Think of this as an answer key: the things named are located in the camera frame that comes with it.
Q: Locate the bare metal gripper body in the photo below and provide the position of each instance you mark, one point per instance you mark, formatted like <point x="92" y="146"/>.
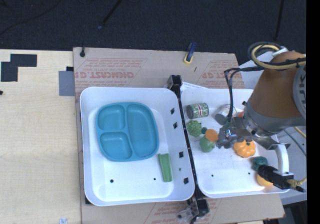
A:
<point x="240" y="134"/>

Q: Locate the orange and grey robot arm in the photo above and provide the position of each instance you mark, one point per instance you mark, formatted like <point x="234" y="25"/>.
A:
<point x="272" y="97"/>

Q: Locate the orange pumpkin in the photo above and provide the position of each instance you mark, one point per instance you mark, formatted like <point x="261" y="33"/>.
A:
<point x="245" y="149"/>

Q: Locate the grey can white yellow label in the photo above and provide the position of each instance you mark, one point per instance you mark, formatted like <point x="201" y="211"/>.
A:
<point x="222" y="114"/>

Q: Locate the orange carrot green top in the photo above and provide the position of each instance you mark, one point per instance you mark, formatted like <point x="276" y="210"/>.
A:
<point x="212" y="134"/>

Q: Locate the dark green broccoli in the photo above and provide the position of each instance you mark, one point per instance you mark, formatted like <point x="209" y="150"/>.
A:
<point x="259" y="162"/>

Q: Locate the green bell pepper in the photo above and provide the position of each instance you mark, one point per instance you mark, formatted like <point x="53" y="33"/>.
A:
<point x="207" y="144"/>

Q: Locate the white plastic tray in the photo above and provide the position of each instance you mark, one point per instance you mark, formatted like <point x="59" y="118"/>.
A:
<point x="135" y="188"/>
<point x="225" y="175"/>

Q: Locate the green yellow-dotted round toy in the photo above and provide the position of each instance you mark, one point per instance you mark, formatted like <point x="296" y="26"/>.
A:
<point x="193" y="128"/>

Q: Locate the green can red white label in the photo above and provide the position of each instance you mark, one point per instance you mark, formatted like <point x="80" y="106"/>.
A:
<point x="198" y="110"/>

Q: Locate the thin black rod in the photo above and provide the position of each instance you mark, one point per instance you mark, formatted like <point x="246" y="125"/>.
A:
<point x="188" y="140"/>

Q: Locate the yellow lemon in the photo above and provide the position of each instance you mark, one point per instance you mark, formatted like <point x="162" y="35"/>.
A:
<point x="262" y="181"/>

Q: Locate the white paper sheet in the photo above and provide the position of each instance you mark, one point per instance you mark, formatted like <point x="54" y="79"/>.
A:
<point x="192" y="85"/>

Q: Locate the green celery stick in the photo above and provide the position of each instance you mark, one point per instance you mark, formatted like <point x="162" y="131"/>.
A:
<point x="165" y="168"/>

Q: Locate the blue divided plate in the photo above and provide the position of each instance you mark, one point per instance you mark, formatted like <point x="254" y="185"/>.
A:
<point x="140" y="127"/>

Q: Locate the brown cardboard board red print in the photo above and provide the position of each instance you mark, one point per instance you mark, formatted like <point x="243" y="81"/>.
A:
<point x="155" y="70"/>

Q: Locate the black cylinder on white bracket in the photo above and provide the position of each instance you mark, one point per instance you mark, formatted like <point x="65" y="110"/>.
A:
<point x="282" y="160"/>

